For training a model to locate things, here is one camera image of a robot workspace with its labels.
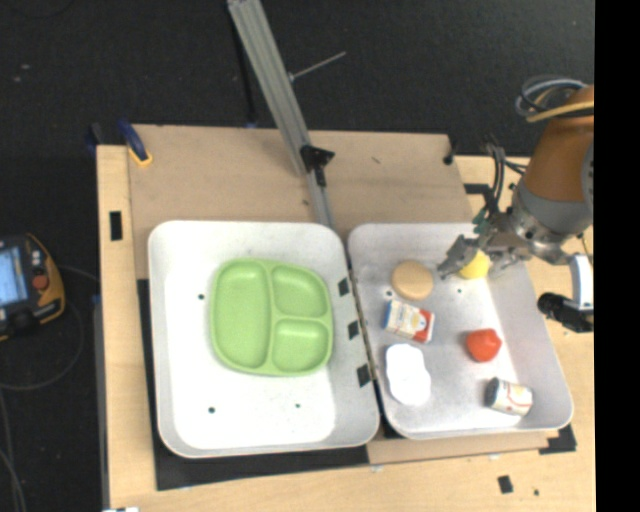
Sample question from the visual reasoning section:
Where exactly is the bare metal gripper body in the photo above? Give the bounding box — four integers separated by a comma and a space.
477, 215, 577, 266

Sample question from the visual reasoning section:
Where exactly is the yellow round toy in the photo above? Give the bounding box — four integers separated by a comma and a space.
457, 249, 492, 281

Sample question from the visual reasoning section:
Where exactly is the tan round biscuit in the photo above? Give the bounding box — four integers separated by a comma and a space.
390, 259, 435, 302

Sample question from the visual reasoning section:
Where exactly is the white plastic tray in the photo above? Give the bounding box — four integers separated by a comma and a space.
147, 219, 382, 459
345, 222, 575, 442

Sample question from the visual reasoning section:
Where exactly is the white blue orange carton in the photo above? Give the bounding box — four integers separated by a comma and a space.
381, 299, 437, 345

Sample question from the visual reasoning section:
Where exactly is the red-orange toy pepper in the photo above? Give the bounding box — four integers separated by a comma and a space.
465, 327, 503, 363

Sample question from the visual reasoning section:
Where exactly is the white flat lumpy toy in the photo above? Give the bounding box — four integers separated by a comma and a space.
384, 342, 433, 407

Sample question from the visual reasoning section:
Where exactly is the white and orange small can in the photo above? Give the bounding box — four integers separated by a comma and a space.
483, 376, 534, 417

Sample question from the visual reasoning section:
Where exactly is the green divided plate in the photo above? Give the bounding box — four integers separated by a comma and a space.
209, 257, 335, 378

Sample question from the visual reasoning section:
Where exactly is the pale wood board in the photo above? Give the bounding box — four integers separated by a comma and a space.
124, 123, 552, 465

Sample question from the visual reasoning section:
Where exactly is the black cylinder on white bracket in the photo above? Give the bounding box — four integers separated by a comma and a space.
537, 252, 595, 334

